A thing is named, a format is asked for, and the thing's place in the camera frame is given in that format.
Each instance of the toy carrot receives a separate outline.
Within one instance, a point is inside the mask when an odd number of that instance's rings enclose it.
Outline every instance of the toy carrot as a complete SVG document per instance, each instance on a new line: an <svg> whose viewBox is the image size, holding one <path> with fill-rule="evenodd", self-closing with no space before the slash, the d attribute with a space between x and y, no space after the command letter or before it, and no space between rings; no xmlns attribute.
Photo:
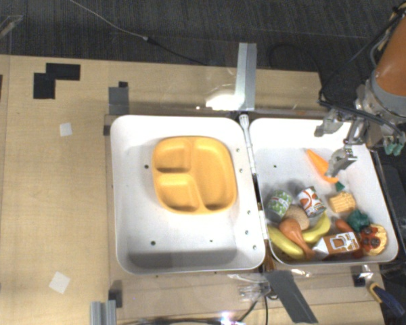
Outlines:
<svg viewBox="0 0 406 325"><path fill-rule="evenodd" d="M337 187L338 191L341 190L340 186L342 186L342 188L344 188L344 186L340 182L338 182L337 177L327 177L327 176L325 176L325 173L326 173L326 171L328 170L328 167L329 167L329 164L325 159L323 159L320 155L314 153L314 151L312 151L311 149L307 149L307 155L311 159L311 162L315 166L317 172L320 174L320 176L322 176L322 178L324 180L326 180L329 183L337 183L336 187Z"/></svg>

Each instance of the table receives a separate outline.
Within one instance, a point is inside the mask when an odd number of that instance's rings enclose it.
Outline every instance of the table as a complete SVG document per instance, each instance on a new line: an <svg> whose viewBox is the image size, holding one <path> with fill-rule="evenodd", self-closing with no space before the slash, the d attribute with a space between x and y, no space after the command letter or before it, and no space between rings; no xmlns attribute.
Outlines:
<svg viewBox="0 0 406 325"><path fill-rule="evenodd" d="M44 73L47 62L80 64L81 78L56 81L55 100L34 100L33 74ZM222 309L239 314L249 307L225 274L160 279L118 270L106 210L108 88L127 82L131 105L163 111L198 104L218 84L232 83L234 69L0 56L0 74L0 325L88 324L89 304L107 299L112 273L134 298L118 309L119 324L152 316L207 317ZM318 89L315 73L258 70L256 105L323 116L315 103ZM64 123L72 135L60 135ZM369 268L382 285L378 266ZM56 272L70 278L63 294L49 287ZM320 324L384 323L366 289L353 287L349 268L307 272L312 278L297 283ZM204 294L193 299L191 290ZM269 307L274 323L291 323L279 301ZM247 324L264 318L259 303Z"/></svg>

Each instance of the white tray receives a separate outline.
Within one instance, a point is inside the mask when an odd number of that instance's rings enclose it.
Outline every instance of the white tray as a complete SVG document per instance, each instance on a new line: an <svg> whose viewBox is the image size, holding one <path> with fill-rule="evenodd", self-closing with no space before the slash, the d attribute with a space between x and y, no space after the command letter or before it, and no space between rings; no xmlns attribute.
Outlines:
<svg viewBox="0 0 406 325"><path fill-rule="evenodd" d="M317 174L305 151L311 148L328 160L332 152L343 146L342 141L346 137L349 124L345 123L332 135L314 137L314 130L320 124L321 121L284 118L260 118L251 124L250 135L256 172L264 204L275 189L287 190L296 195L298 189L314 186L316 193L328 208L328 215L331 218L338 217L328 206L328 197L336 194L334 184L324 181ZM273 251L274 256L282 263L358 265L371 262L384 263L396 257L399 246L370 153L365 146L353 146L353 151L358 156L358 161L347 170L339 172L339 180L346 186L345 190L353 194L357 207L368 214L370 221L383 225L386 229L388 233L386 249L375 257L326 262L287 262Z"/></svg>
<svg viewBox="0 0 406 325"><path fill-rule="evenodd" d="M177 214L158 202L150 169L166 137L222 141L235 169L238 197L210 215ZM116 254L134 274L253 269L265 256L261 223L241 127L227 118L122 116L111 128Z"/></svg>

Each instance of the white wire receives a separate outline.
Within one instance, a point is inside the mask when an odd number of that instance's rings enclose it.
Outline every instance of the white wire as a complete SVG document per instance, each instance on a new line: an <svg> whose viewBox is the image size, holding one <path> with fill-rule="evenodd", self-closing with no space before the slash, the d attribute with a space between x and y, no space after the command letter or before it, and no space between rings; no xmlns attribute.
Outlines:
<svg viewBox="0 0 406 325"><path fill-rule="evenodd" d="M122 31L123 33L127 33L127 34L135 36L135 37L139 37L140 39L143 39L144 41L147 41L149 39L149 37L147 37L147 36L137 34L136 32L131 32L129 30L125 30L125 29L111 23L111 21L105 19L103 16L101 16L100 14L97 14L95 11L92 11L91 9L85 7L84 5L81 5L80 3L77 3L75 0L68 0L68 1L70 1L71 3L79 6L83 10L89 12L90 14L93 14L94 16L98 17L100 20L103 20L105 23L110 25L112 28L115 28L116 30Z"/></svg>

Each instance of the white paper square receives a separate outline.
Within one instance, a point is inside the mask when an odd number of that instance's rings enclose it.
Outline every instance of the white paper square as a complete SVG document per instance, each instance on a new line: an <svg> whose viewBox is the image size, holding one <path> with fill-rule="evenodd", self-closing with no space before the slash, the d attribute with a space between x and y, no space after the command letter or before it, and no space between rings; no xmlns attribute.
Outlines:
<svg viewBox="0 0 406 325"><path fill-rule="evenodd" d="M60 136L71 136L72 135L72 126L70 123L60 124Z"/></svg>
<svg viewBox="0 0 406 325"><path fill-rule="evenodd" d="M60 272L56 272L52 281L49 283L49 287L54 291L57 291L60 294L63 294L68 288L70 278L66 277L64 274Z"/></svg>

